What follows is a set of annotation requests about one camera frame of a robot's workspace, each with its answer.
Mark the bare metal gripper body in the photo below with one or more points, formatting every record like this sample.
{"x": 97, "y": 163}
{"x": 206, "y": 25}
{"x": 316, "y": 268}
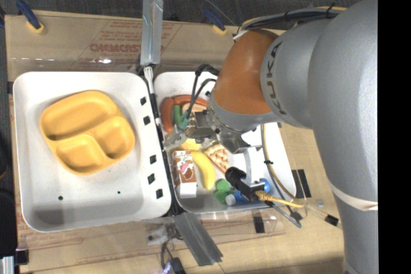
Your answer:
{"x": 205, "y": 125}

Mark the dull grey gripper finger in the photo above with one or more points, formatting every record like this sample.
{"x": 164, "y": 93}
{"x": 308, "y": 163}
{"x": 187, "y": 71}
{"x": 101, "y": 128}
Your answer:
{"x": 175, "y": 140}

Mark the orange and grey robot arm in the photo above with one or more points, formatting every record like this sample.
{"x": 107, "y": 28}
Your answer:
{"x": 321, "y": 80}

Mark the small yellow toy food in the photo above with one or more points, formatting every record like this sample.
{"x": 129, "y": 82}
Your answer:
{"x": 190, "y": 145}

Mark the beige bread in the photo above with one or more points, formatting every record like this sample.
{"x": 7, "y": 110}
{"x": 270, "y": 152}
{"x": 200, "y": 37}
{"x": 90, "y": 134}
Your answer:
{"x": 196, "y": 106}

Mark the green toy vegetable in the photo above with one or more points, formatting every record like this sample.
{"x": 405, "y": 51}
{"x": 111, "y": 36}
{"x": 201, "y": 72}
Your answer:
{"x": 176, "y": 114}

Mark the orange sausage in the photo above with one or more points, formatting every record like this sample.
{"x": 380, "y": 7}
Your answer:
{"x": 166, "y": 112}

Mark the white and brown carton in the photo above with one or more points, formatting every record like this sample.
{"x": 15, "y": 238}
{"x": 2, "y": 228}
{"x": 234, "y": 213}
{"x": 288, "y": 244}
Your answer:
{"x": 184, "y": 173}

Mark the slice of pizza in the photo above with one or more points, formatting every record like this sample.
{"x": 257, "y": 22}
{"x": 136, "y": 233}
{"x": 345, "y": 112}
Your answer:
{"x": 220, "y": 157}

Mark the yellow banana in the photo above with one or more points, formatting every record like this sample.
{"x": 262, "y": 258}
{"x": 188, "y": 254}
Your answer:
{"x": 205, "y": 170}

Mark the white plastic tray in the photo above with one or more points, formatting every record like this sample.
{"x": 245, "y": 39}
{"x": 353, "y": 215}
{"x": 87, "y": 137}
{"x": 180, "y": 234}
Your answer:
{"x": 96, "y": 202}
{"x": 205, "y": 202}

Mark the green grapes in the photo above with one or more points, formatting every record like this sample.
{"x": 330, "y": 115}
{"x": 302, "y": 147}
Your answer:
{"x": 221, "y": 192}

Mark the blue bottle with white cap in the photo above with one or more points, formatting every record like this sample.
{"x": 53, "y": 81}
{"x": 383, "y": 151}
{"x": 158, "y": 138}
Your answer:
{"x": 233, "y": 199}

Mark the yellow divided plate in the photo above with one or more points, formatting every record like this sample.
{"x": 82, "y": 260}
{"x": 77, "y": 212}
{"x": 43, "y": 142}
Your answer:
{"x": 86, "y": 131}

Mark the brown cardboard board red print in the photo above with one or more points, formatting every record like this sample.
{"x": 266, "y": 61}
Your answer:
{"x": 80, "y": 41}

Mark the black cylinder on white bracket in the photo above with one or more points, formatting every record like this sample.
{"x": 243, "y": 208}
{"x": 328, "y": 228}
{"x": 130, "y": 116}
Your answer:
{"x": 238, "y": 179}

